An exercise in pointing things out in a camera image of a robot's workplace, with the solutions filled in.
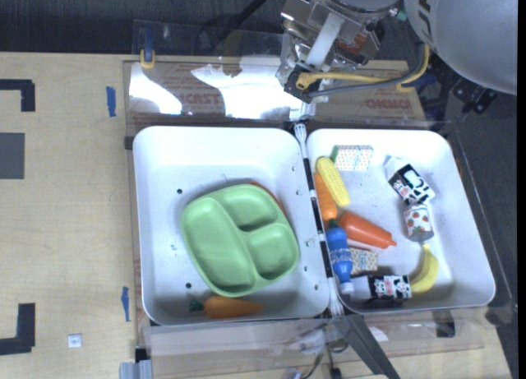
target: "white square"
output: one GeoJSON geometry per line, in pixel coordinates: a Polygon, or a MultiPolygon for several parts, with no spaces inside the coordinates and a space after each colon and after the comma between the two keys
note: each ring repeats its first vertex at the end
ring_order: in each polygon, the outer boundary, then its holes
{"type": "Polygon", "coordinates": [[[67,336],[67,344],[70,349],[82,347],[82,334],[70,334],[67,336]]]}

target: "bottle cap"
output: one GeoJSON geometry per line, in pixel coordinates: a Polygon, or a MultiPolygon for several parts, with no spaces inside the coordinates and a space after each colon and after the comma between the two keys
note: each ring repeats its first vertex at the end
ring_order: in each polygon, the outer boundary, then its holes
{"type": "Polygon", "coordinates": [[[339,291],[341,294],[351,294],[354,291],[354,285],[351,282],[340,283],[339,291]]]}

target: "yellow corn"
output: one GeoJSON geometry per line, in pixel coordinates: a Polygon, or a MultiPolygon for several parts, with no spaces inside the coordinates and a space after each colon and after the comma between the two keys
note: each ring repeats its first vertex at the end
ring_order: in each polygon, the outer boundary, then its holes
{"type": "Polygon", "coordinates": [[[346,206],[351,198],[348,195],[344,180],[339,175],[339,171],[329,157],[320,157],[316,161],[316,171],[325,182],[330,195],[335,200],[337,206],[346,206]]]}

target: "wooden table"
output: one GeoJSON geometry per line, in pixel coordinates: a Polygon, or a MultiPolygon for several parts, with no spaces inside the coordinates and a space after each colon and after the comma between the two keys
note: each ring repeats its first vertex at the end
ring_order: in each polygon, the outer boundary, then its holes
{"type": "MultiPolygon", "coordinates": [[[[16,335],[19,303],[34,303],[35,346],[0,357],[0,377],[115,378],[137,340],[123,62],[131,56],[1,53],[2,79],[31,79],[36,111],[0,91],[0,132],[25,134],[25,176],[0,179],[0,338],[16,335]],[[115,89],[110,117],[106,87],[115,89]],[[130,321],[122,307],[127,287],[130,321]],[[68,336],[82,346],[69,348],[68,336]]],[[[496,330],[483,347],[393,357],[401,377],[510,377],[496,330]]],[[[360,361],[345,377],[371,372],[360,361]]],[[[224,377],[282,377],[282,371],[224,377]]],[[[319,368],[313,378],[328,377],[319,368]]]]}

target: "blue bottle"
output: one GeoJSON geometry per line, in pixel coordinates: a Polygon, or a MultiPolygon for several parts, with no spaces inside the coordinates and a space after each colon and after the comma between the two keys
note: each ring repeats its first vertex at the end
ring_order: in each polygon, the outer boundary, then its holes
{"type": "Polygon", "coordinates": [[[336,220],[331,220],[329,226],[330,228],[325,233],[325,236],[327,237],[327,245],[329,245],[332,270],[339,279],[340,293],[351,294],[354,290],[351,281],[353,260],[351,259],[351,250],[347,244],[347,233],[339,227],[336,220]]]}

